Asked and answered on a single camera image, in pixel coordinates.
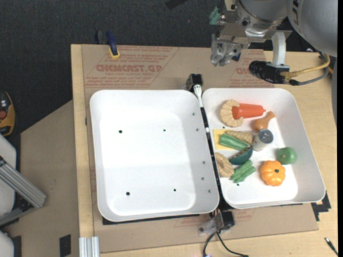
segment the white tray with toy food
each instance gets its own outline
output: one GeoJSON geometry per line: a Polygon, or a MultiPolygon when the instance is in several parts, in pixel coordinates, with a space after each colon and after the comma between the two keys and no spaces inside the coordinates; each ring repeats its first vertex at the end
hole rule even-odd
{"type": "Polygon", "coordinates": [[[288,91],[212,88],[204,91],[202,101],[208,127],[197,98],[186,90],[100,90],[91,97],[98,207],[104,218],[123,222],[210,213],[218,207],[219,190],[230,206],[242,209],[323,198],[324,183],[288,91]],[[237,104],[255,104],[262,111],[228,120],[223,109],[237,104]],[[253,125],[263,118],[263,130],[272,133],[270,142],[256,142],[253,125]],[[222,145],[227,132],[230,138],[247,136],[247,147],[222,145]],[[296,159],[276,168],[279,150],[287,147],[294,157],[286,158],[296,159]],[[244,163],[231,163],[237,162],[233,157],[244,157],[244,163]],[[270,164],[261,173],[266,161],[270,164]],[[223,163],[230,169],[222,168],[223,163]],[[243,165],[249,170],[243,171],[243,165]],[[283,170],[281,181],[273,176],[283,170]]]}

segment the yellow cable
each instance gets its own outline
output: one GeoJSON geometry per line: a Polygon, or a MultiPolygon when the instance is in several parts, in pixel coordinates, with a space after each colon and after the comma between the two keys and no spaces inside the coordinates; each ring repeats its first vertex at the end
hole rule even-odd
{"type": "Polygon", "coordinates": [[[329,64],[330,64],[330,57],[329,57],[329,55],[323,54],[323,56],[324,56],[324,59],[325,59],[325,63],[320,65],[320,66],[309,67],[308,69],[304,69],[304,70],[300,70],[300,71],[291,71],[291,72],[282,71],[280,73],[280,75],[284,76],[286,80],[289,80],[289,79],[291,79],[293,77],[297,77],[300,74],[304,74],[304,73],[311,72],[311,71],[316,71],[316,70],[321,70],[321,69],[329,66],[329,64]]]}

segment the toy can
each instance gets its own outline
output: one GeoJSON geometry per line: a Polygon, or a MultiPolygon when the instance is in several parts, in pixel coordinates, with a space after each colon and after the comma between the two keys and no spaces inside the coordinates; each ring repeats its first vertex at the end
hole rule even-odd
{"type": "Polygon", "coordinates": [[[252,148],[256,151],[264,149],[274,139],[273,133],[270,130],[262,129],[254,137],[252,142],[252,148]]]}

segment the wooden table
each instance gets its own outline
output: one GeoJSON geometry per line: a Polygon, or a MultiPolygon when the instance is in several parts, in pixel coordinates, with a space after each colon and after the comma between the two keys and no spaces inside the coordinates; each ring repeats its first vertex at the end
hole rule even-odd
{"type": "MultiPolygon", "coordinates": [[[[268,61],[272,52],[266,51],[268,61]]],[[[83,82],[82,45],[71,46],[74,124],[77,159],[77,186],[79,207],[79,232],[81,237],[94,236],[90,172],[88,165],[87,130],[85,126],[85,93],[83,82]]],[[[286,64],[291,70],[301,70],[318,65],[318,54],[311,52],[288,52],[286,64]]],[[[299,80],[320,75],[319,71],[303,74],[299,80]]],[[[322,173],[331,209],[320,213],[318,231],[290,233],[285,235],[244,238],[228,241],[228,247],[250,256],[335,256],[324,238],[328,237],[338,249],[338,194],[337,194],[337,128],[331,106],[331,78],[305,86],[276,85],[290,91],[296,98],[307,135],[322,173]]],[[[101,254],[110,256],[201,256],[203,244],[188,244],[101,254]]],[[[232,256],[220,242],[212,242],[207,252],[214,257],[232,256]]]]}

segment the dark floor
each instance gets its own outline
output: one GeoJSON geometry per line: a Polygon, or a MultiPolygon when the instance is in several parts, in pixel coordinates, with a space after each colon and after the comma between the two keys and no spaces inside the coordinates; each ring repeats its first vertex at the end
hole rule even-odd
{"type": "MultiPolygon", "coordinates": [[[[118,44],[210,47],[208,15],[219,0],[0,0],[0,89],[13,99],[19,132],[72,99],[70,45],[94,43],[97,29],[118,44]]],[[[281,29],[292,29],[284,21],[281,29]]],[[[252,45],[271,50],[271,44],[252,45]]],[[[308,44],[295,32],[290,51],[308,44]]]]}

